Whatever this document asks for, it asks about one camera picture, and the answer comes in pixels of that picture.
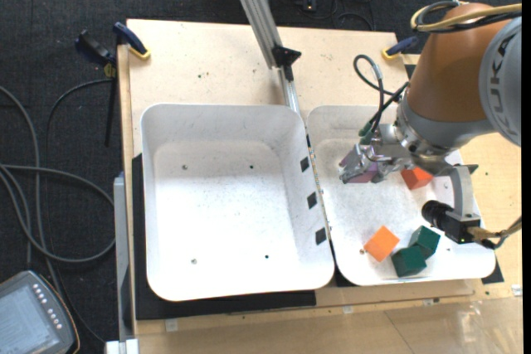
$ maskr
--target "dark green cube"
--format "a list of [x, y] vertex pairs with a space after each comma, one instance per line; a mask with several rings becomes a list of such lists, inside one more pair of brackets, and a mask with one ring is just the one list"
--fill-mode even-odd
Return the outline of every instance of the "dark green cube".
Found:
[[391, 260], [399, 278], [412, 276], [426, 268], [424, 255], [422, 255], [420, 246], [417, 245], [402, 248], [392, 255]]
[[418, 246], [421, 249], [424, 259], [429, 259], [435, 254], [441, 235], [427, 227], [421, 225], [412, 234], [409, 246]]

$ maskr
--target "orange block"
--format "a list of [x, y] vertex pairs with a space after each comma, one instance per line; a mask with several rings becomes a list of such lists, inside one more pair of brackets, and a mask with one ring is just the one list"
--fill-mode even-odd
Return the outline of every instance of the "orange block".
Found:
[[412, 170], [402, 170], [400, 173], [410, 191], [424, 187], [433, 179], [429, 172], [425, 172], [419, 167], [415, 167]]
[[372, 255], [376, 261], [382, 262], [389, 254], [391, 254], [398, 242], [399, 239], [383, 225], [373, 237], [369, 239], [363, 248]]

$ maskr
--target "black floor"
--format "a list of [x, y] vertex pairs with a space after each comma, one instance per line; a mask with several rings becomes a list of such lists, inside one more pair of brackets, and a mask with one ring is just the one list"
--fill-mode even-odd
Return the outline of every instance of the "black floor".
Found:
[[[293, 0], [271, 0], [271, 10], [279, 26], [395, 32], [401, 40], [412, 35], [411, 15], [441, 0], [317, 1], [319, 9], [314, 15], [300, 11]], [[522, 2], [467, 1], [493, 6]], [[70, 88], [105, 78], [101, 66], [89, 63], [76, 52], [74, 42], [80, 32], [88, 29], [113, 51], [112, 26], [127, 18], [246, 23], [238, 0], [0, 0], [0, 86], [18, 98], [31, 117], [40, 164], [84, 177], [109, 194], [122, 169], [117, 109], [110, 145], [104, 145], [110, 84], [77, 90], [53, 110], [51, 118], [50, 114], [56, 100]], [[420, 39], [412, 53], [421, 51], [426, 38], [421, 35]], [[0, 163], [36, 163], [27, 123], [2, 93]], [[36, 230], [35, 175], [14, 173], [26, 193]], [[97, 253], [112, 240], [114, 215], [102, 196], [64, 178], [48, 177], [44, 182], [42, 175], [41, 180], [43, 230], [48, 248], [61, 256], [79, 258]], [[0, 250], [0, 281], [27, 267], [26, 239], [3, 185]], [[89, 264], [53, 264], [71, 308], [77, 311], [74, 317], [80, 331], [81, 352], [102, 352], [100, 339], [118, 338], [114, 252]], [[30, 266], [49, 276], [43, 258], [35, 250]]]

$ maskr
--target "wooden table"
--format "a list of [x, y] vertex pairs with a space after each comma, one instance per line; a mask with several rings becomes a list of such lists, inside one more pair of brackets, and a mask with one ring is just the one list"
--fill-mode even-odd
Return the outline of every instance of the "wooden table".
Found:
[[[130, 55], [126, 46], [118, 49], [129, 266], [133, 268], [131, 159], [141, 153], [142, 112], [151, 104], [163, 102], [283, 104], [284, 100], [278, 74], [267, 68], [250, 26], [147, 20], [128, 20], [127, 26], [152, 51], [148, 61], [141, 61]], [[380, 65], [385, 89], [390, 91], [407, 79], [404, 64], [417, 60], [416, 56], [382, 59], [381, 50], [397, 42], [392, 33], [293, 27], [281, 27], [279, 32], [285, 46], [302, 52], [294, 64], [294, 73], [303, 119], [312, 108], [322, 104], [377, 104], [378, 93], [366, 86], [353, 70], [353, 58], [357, 54], [371, 56]], [[473, 140], [460, 152], [465, 163], [480, 165], [472, 181], [486, 227], [489, 230], [507, 228], [521, 214], [520, 148], [498, 134], [491, 134]], [[377, 344], [374, 347], [402, 352], [396, 348], [400, 342], [388, 336], [393, 332], [392, 325], [383, 318], [383, 312], [421, 308], [433, 299], [440, 303], [460, 303], [511, 298], [512, 285], [521, 288], [523, 282], [521, 232], [507, 239], [497, 251], [497, 259], [504, 282], [488, 286], [480, 279], [352, 288], [329, 284], [316, 291], [315, 308], [170, 321], [133, 320], [133, 331], [141, 352], [180, 352], [174, 346], [178, 343], [188, 354], [223, 352], [217, 349], [220, 341], [227, 342], [227, 338], [235, 338], [233, 343], [228, 342], [231, 352], [252, 352], [250, 347], [257, 340], [267, 342], [270, 346], [267, 352], [281, 352], [279, 347], [290, 344], [295, 351], [307, 349], [315, 342], [310, 339], [306, 346], [300, 338], [310, 329], [319, 329], [320, 334], [326, 335], [328, 342], [321, 342], [329, 347], [327, 352], [337, 353], [360, 336], [366, 336], [367, 330], [361, 332], [358, 327], [361, 334], [352, 330], [357, 321], [367, 324], [369, 320], [373, 324], [370, 336]], [[130, 275], [134, 287], [134, 273]]]

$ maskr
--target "screen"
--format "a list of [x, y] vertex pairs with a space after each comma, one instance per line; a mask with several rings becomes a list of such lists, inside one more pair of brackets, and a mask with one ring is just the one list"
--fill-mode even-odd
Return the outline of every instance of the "screen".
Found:
[[26, 285], [0, 298], [0, 354], [38, 354], [60, 342]]

